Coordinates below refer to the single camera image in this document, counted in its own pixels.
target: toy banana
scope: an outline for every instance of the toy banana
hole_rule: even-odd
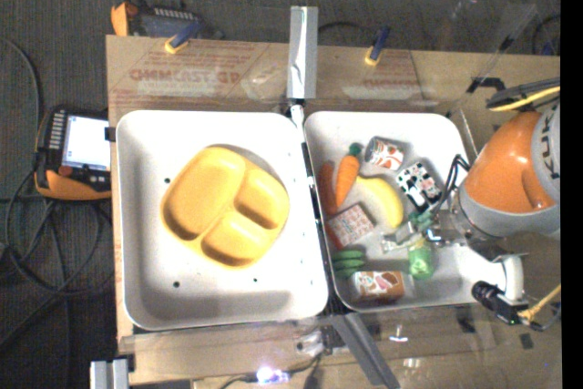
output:
[[[356,178],[356,183],[362,184],[379,200],[383,206],[385,218],[391,227],[396,229],[401,225],[404,216],[403,202],[399,193],[385,179],[380,177],[366,178],[359,175]]]

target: plastic toy food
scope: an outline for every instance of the plastic toy food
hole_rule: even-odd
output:
[[[403,159],[403,150],[386,138],[371,138],[364,151],[365,162],[391,170],[398,170]]]
[[[351,281],[354,298],[358,301],[390,303],[405,294],[404,277],[399,271],[358,271]]]
[[[318,172],[318,194],[322,202],[322,209],[327,216],[333,216],[338,212],[334,188],[332,186],[333,174],[334,165],[330,161],[324,162]]]
[[[419,212],[425,212],[435,206],[442,196],[434,178],[421,162],[401,171],[397,183]]]
[[[195,252],[230,268],[258,261],[290,212],[282,184],[240,154],[210,147],[172,180],[160,206],[166,228]]]
[[[348,149],[348,154],[341,159],[338,165],[336,172],[336,206],[338,207],[344,203],[348,192],[356,181],[361,167],[361,161],[357,158],[360,153],[361,147],[353,143]]]
[[[341,250],[332,255],[334,274],[341,279],[348,279],[364,264],[364,253],[360,250]]]
[[[338,250],[358,241],[374,229],[373,222],[360,205],[354,204],[324,224],[328,238]]]
[[[399,193],[389,185],[389,183],[380,177],[361,177],[356,178],[356,183],[365,186],[382,204],[384,216],[393,228],[399,227],[403,222],[404,207],[401,202]]]

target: toy carrot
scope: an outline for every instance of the toy carrot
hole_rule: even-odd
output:
[[[348,154],[341,159],[338,165],[338,171],[336,172],[336,206],[343,204],[356,181],[358,171],[361,168],[361,161],[357,158],[360,152],[361,147],[353,143],[348,149]]]
[[[336,206],[336,198],[334,197],[334,188],[332,186],[332,179],[334,175],[334,165],[327,160],[322,164],[318,172],[318,194],[320,195],[320,202],[322,209],[328,216],[333,216],[338,211]]]

